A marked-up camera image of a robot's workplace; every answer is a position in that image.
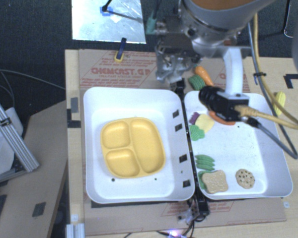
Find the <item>yellow cable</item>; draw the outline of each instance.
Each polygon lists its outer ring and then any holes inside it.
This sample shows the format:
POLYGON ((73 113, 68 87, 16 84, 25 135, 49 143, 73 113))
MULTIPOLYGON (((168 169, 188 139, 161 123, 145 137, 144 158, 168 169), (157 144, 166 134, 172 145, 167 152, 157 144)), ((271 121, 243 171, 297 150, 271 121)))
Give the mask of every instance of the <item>yellow cable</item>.
MULTIPOLYGON (((258 15, 257 15, 257 13, 254 15, 254 33, 253 33, 253 35, 254 35, 253 45, 254 45, 255 60, 256 60, 257 65, 258 65, 259 72, 262 72, 262 68, 261 68, 260 61, 259 61, 259 52, 258 52, 258 15)), ((277 118, 275 116, 271 116, 271 115, 259 112, 255 109, 252 109, 252 108, 247 107, 247 106, 236 106, 235 110, 241 113, 240 114, 241 117, 243 117, 243 116, 262 117, 262 118, 265 118, 265 119, 272 120, 273 122, 279 123, 281 125, 284 125, 284 126, 287 126, 287 127, 293 128, 293 129, 298 129, 298 120, 295 117, 293 117, 290 113, 288 113, 280 105, 280 103, 275 99, 275 96, 270 91, 270 89, 269 89, 269 87, 268 87, 268 85, 265 81, 265 78, 262 77, 261 79, 262 79, 263 86, 264 86, 268 96, 270 97, 271 101, 282 111, 282 113, 286 117, 288 117, 294 123, 285 121, 285 120, 277 118)))

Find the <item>yellow divided plate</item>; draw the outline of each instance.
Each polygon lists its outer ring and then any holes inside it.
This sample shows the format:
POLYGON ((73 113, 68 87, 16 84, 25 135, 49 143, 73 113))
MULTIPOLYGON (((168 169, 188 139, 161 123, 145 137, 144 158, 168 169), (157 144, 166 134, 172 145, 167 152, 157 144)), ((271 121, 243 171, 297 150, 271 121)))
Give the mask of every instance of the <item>yellow divided plate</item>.
POLYGON ((109 171, 119 178, 137 178, 159 172, 165 152, 157 127, 146 118, 109 122, 100 134, 109 171))

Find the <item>toy carrot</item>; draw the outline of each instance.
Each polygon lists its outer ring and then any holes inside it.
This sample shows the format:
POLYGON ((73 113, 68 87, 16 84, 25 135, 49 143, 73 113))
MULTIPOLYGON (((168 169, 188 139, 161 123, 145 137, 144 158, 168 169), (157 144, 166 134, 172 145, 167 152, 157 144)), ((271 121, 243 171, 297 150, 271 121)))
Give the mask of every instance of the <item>toy carrot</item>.
POLYGON ((215 121, 224 124, 224 125, 234 125, 235 122, 234 121, 225 121, 222 118, 218 117, 214 111, 209 111, 209 116, 212 117, 212 119, 214 119, 215 121))
POLYGON ((195 67, 195 74, 199 75, 206 85, 214 86, 208 72, 202 66, 195 67))

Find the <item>toy bread slice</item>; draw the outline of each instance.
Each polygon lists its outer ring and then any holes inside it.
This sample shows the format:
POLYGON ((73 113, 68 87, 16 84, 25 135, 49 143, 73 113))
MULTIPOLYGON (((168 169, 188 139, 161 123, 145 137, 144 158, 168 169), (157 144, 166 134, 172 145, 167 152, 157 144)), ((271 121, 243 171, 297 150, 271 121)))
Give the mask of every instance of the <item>toy bread slice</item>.
POLYGON ((212 173, 204 173, 202 175, 202 182, 205 184, 207 191, 210 194, 228 190, 226 175, 223 170, 217 170, 212 173))

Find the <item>white tray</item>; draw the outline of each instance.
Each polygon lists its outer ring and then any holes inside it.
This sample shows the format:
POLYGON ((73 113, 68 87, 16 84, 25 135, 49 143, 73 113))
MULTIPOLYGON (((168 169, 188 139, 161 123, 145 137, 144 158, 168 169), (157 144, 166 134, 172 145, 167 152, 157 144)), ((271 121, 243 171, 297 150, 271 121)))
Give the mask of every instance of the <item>white tray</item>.
MULTIPOLYGON (((207 109, 198 99, 198 91, 189 92, 185 96, 187 119, 194 112, 207 114, 207 109)), ((263 96, 249 96, 249 106, 271 114, 263 96)), ((264 127, 278 137, 275 124, 266 119, 258 119, 264 127)), ((242 199, 255 197, 284 197, 293 189, 292 179, 282 149, 259 129, 237 122, 233 126, 215 122, 213 128, 205 134, 205 138, 192 141, 193 154, 205 154, 215 159, 215 169, 226 174, 228 190, 209 194, 201 189, 210 199, 242 199), (239 169, 247 169, 255 177, 254 187, 244 189, 235 179, 239 169)))
POLYGON ((86 191, 97 203, 179 201, 195 190, 184 118, 179 97, 168 90, 94 87, 83 98, 86 191), (157 127, 165 150, 164 168, 141 178, 116 178, 106 167, 100 144, 105 124, 144 117, 157 127))

